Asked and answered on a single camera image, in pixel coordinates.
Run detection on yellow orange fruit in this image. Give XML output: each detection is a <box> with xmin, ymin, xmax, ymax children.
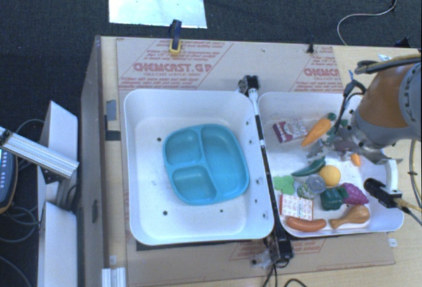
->
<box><xmin>318</xmin><ymin>165</ymin><xmax>342</xmax><ymax>187</ymax></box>

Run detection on blue divided plate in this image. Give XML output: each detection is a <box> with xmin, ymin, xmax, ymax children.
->
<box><xmin>162</xmin><ymin>123</ymin><xmax>251</xmax><ymax>206</ymax></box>

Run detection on black block with thin wires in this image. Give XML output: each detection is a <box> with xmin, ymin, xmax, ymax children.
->
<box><xmin>238</xmin><ymin>75</ymin><xmax>260</xmax><ymax>96</ymax></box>
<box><xmin>273</xmin><ymin>229</ymin><xmax>294</xmax><ymax>262</ymax></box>

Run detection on small silver and green can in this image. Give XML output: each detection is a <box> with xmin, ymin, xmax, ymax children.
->
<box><xmin>296</xmin><ymin>174</ymin><xmax>326</xmax><ymax>200</ymax></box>

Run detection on brown chicken drumstick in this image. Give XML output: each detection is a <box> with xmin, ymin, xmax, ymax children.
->
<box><xmin>328</xmin><ymin>205</ymin><xmax>371</xmax><ymax>230</ymax></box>

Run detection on orange sausage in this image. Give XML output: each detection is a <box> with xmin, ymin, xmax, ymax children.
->
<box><xmin>286</xmin><ymin>216</ymin><xmax>327</xmax><ymax>233</ymax></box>

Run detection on green lettuce leaf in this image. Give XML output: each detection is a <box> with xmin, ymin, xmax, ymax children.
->
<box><xmin>272</xmin><ymin>175</ymin><xmax>295</xmax><ymax>196</ymax></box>

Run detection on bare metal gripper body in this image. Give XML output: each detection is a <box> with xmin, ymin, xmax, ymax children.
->
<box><xmin>324</xmin><ymin>129</ymin><xmax>404</xmax><ymax>165</ymax></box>

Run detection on red and white carton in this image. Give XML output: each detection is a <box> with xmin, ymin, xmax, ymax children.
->
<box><xmin>279</xmin><ymin>193</ymin><xmax>314</xmax><ymax>222</ymax></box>

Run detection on brown cardboard board red print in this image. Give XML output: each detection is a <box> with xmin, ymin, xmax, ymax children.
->
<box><xmin>115</xmin><ymin>38</ymin><xmax>396</xmax><ymax>277</ymax></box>

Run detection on green chili pepper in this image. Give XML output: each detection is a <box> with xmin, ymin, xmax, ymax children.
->
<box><xmin>291</xmin><ymin>156</ymin><xmax>326</xmax><ymax>177</ymax></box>

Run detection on thin black and white rod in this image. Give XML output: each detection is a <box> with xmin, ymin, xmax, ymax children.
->
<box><xmin>249</xmin><ymin>88</ymin><xmax>287</xmax><ymax>249</ymax></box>

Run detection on purple grapes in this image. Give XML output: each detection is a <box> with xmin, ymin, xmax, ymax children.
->
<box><xmin>340</xmin><ymin>182</ymin><xmax>369</xmax><ymax>206</ymax></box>

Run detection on green bell pepper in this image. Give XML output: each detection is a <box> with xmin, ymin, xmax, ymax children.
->
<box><xmin>320</xmin><ymin>187</ymin><xmax>349</xmax><ymax>211</ymax></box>

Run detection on white plastic tray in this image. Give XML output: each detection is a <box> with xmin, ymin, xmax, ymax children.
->
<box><xmin>123</xmin><ymin>88</ymin><xmax>275</xmax><ymax>246</ymax></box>
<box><xmin>257</xmin><ymin>91</ymin><xmax>405</xmax><ymax>238</ymax></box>

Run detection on black cylinder on white bracket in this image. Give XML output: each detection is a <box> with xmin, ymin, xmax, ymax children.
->
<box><xmin>363</xmin><ymin>158</ymin><xmax>404</xmax><ymax>209</ymax></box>

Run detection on large orange carrot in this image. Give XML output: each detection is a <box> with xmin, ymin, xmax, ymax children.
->
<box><xmin>301</xmin><ymin>113</ymin><xmax>337</xmax><ymax>147</ymax></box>

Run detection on purple and white carton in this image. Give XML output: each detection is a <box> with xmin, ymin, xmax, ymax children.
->
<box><xmin>272</xmin><ymin>118</ymin><xmax>309</xmax><ymax>144</ymax></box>

